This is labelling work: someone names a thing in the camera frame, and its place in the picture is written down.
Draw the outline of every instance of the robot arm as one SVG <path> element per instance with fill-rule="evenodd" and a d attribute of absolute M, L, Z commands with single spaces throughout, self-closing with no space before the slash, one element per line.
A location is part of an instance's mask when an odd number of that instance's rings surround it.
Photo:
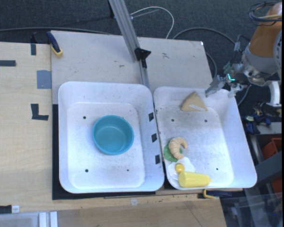
<path fill-rule="evenodd" d="M 266 16 L 255 17 L 254 11 L 265 6 L 272 6 Z M 250 8 L 249 16 L 259 24 L 242 53 L 240 63 L 227 64 L 224 67 L 226 76 L 217 75 L 213 79 L 205 91 L 206 97 L 226 84 L 231 88 L 228 97 L 235 96 L 236 92 L 251 84 L 270 86 L 272 81 L 267 79 L 282 70 L 282 2 L 257 4 Z"/>

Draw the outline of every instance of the red object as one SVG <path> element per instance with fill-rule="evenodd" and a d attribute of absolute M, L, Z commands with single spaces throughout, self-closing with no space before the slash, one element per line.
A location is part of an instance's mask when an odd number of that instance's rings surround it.
<path fill-rule="evenodd" d="M 274 154 L 282 150 L 282 138 L 272 138 L 271 142 L 265 145 L 261 151 L 264 160 L 270 158 Z M 282 178 L 278 178 L 271 182 L 275 192 L 282 192 Z"/>

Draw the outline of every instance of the croissant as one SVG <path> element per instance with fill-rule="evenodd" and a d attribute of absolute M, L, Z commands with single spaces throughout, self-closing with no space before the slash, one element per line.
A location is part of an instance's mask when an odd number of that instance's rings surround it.
<path fill-rule="evenodd" d="M 187 142 L 182 137 L 176 137 L 170 140 L 169 142 L 169 150 L 171 154 L 176 159 L 182 159 L 184 157 L 183 154 L 180 153 L 180 146 L 183 146 L 185 149 L 187 148 Z"/>

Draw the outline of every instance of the white tray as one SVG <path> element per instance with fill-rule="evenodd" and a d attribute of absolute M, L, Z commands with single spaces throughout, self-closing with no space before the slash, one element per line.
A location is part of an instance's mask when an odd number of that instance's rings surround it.
<path fill-rule="evenodd" d="M 150 90 L 140 84 L 66 82 L 59 88 L 59 178 L 71 193 L 151 192 L 164 182 Z M 101 153 L 92 126 L 105 115 L 126 119 L 134 131 L 125 153 Z"/>
<path fill-rule="evenodd" d="M 196 92 L 208 111 L 184 112 L 184 100 Z M 154 103 L 161 147 L 174 137 L 188 143 L 183 150 L 195 172 L 207 174 L 212 181 L 206 187 L 183 188 L 168 171 L 170 161 L 164 159 L 167 179 L 180 190 L 212 188 L 249 188 L 257 181 L 257 174 L 249 151 L 235 98 L 220 90 L 205 97 L 205 89 L 159 87 Z"/>

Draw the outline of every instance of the blue bowl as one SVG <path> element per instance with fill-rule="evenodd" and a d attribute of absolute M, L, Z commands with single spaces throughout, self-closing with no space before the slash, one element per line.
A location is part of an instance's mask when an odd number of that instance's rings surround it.
<path fill-rule="evenodd" d="M 92 129 L 96 147 L 108 155 L 126 152 L 133 144 L 133 129 L 124 119 L 116 115 L 99 118 Z"/>

